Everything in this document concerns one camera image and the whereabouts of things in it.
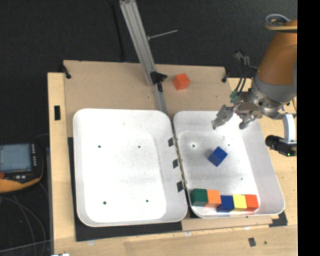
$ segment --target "tray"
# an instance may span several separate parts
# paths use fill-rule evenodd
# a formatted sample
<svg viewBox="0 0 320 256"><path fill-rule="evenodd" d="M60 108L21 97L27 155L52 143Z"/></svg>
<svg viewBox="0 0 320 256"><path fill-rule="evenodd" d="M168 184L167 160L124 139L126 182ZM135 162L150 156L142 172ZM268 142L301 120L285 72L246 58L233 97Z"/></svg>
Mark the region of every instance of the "tray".
<svg viewBox="0 0 320 256"><path fill-rule="evenodd" d="M181 111L173 118L185 186L219 190L221 195L255 194L259 209L254 215L277 215L284 210L284 197L257 120L243 130L234 115L226 124L212 128L218 111ZM208 157L217 148L228 155L220 165ZM217 212L214 207L191 206L204 219L248 215L247 211Z"/></svg>
<svg viewBox="0 0 320 256"><path fill-rule="evenodd" d="M90 227L178 222L188 211L172 124L158 110L73 117L77 214Z"/></svg>

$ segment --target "green cube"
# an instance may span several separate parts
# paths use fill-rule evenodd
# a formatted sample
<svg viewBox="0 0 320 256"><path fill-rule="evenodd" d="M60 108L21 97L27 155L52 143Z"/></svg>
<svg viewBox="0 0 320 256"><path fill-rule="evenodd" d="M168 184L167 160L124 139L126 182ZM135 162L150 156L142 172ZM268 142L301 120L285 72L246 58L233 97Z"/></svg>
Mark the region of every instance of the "green cube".
<svg viewBox="0 0 320 256"><path fill-rule="evenodd" d="M208 203L208 193L206 189L195 188L190 193L191 205L205 206Z"/></svg>

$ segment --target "wooden table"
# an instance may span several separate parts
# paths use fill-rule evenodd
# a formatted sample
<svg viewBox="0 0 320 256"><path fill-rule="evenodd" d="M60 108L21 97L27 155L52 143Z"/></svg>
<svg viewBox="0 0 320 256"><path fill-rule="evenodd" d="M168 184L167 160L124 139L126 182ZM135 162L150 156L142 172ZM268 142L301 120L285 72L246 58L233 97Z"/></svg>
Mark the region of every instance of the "wooden table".
<svg viewBox="0 0 320 256"><path fill-rule="evenodd" d="M71 256L298 254L297 158L273 150L269 154L284 195L287 225L270 227L283 215L211 220L186 216L179 232L76 241L67 142L72 137L74 112L83 107L156 109L157 106L152 86L146 84L138 63L68 60L64 65L71 79L66 79L64 73L47 75L54 253L65 252ZM228 104L229 94L239 81L228 78L226 83L221 82L225 74L223 67L161 64L156 68L168 75L162 86L170 118L181 110L219 110ZM177 91L172 84L173 77L180 73L187 73L191 80L183 91ZM139 97L145 100L134 100ZM291 104L286 111L293 113L295 108ZM284 136L282 121L263 117L259 122L265 137Z"/></svg>

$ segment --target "screen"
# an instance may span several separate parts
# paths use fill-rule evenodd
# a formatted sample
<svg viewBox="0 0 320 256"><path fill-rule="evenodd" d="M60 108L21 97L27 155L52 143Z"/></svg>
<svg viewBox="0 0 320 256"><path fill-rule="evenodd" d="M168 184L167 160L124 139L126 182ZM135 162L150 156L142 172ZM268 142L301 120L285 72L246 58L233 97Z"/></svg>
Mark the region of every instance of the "screen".
<svg viewBox="0 0 320 256"><path fill-rule="evenodd" d="M30 144L0 145L0 172L30 172L32 170Z"/></svg>

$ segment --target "blue cube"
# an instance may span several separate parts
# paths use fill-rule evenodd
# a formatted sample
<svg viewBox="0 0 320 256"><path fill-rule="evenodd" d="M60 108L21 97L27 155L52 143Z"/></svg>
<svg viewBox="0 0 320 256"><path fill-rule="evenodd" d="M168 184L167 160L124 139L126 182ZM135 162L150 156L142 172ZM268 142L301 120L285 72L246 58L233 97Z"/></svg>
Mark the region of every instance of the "blue cube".
<svg viewBox="0 0 320 256"><path fill-rule="evenodd" d="M235 208L232 195L221 195L221 204L216 208L217 213L229 213Z"/></svg>
<svg viewBox="0 0 320 256"><path fill-rule="evenodd" d="M208 160L215 166L218 166L226 158L227 155L228 154L221 147L218 146L209 156Z"/></svg>

